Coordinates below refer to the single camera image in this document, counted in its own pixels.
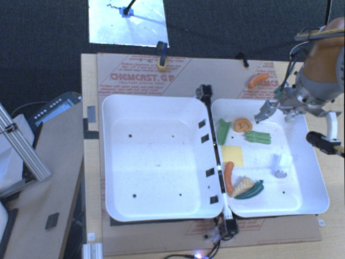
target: blue clip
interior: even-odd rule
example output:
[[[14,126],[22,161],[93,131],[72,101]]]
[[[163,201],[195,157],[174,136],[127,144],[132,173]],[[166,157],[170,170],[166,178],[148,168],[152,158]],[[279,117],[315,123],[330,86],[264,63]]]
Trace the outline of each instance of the blue clip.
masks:
[[[155,54],[160,56],[157,63],[159,70],[164,70],[167,67],[167,47],[168,43],[158,41]]]
[[[125,15],[125,13],[123,12],[127,7],[123,6],[122,8],[119,8],[120,11],[120,15],[124,18],[129,18],[131,16],[134,16],[134,10],[132,8],[129,8],[128,14]]]

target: orange sausage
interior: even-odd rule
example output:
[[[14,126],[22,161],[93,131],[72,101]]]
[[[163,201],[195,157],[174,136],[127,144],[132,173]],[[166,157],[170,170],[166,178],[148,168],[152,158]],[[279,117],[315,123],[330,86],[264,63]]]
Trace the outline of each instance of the orange sausage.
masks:
[[[234,164],[233,162],[229,161],[225,165],[225,170],[224,170],[224,181],[225,181],[225,188],[226,192],[231,195],[233,192],[233,187],[231,183],[231,175],[232,175],[232,170],[233,170]]]
[[[233,123],[236,132],[249,132],[253,129],[253,124],[245,118],[239,118]]]
[[[270,77],[268,73],[261,73],[253,77],[249,83],[248,88],[254,88],[259,81],[267,80]]]

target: white tray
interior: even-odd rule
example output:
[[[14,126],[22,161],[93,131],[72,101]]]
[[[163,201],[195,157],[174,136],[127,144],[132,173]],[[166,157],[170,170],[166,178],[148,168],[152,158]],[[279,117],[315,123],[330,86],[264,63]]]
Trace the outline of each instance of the white tray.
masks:
[[[104,100],[102,114],[106,208],[112,218],[219,215],[223,199],[209,117],[201,101],[112,95]],[[202,137],[209,139],[202,142]]]
[[[229,207],[241,217],[325,212],[329,198],[314,148],[306,141],[308,128],[304,115],[287,123],[282,112],[277,110],[272,117],[256,124],[254,115],[263,103],[262,100],[219,99],[212,106],[216,131],[220,118],[232,122],[246,118],[253,123],[254,131],[271,135],[270,145],[251,143],[245,140],[244,133],[235,132],[231,127],[225,145],[240,146],[244,161],[242,167],[234,167],[232,184],[236,185],[245,175],[254,181],[263,180],[264,190],[247,200],[228,197]],[[283,179],[274,175],[277,157],[281,153],[293,157],[293,164]]]

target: black electronic device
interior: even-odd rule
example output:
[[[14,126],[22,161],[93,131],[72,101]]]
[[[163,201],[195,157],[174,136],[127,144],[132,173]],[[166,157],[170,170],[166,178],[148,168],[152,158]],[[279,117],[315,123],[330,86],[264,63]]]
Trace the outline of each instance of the black electronic device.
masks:
[[[51,100],[28,120],[32,131],[35,132],[42,122],[47,122],[56,115],[59,115],[73,105],[79,103],[81,100],[81,95],[76,92],[66,92]]]

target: yellow square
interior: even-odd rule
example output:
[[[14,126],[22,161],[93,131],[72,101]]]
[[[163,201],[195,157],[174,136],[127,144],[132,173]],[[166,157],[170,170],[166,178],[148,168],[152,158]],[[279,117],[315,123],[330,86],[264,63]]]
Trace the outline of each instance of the yellow square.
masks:
[[[223,162],[232,161],[235,166],[244,166],[242,147],[222,146]]]

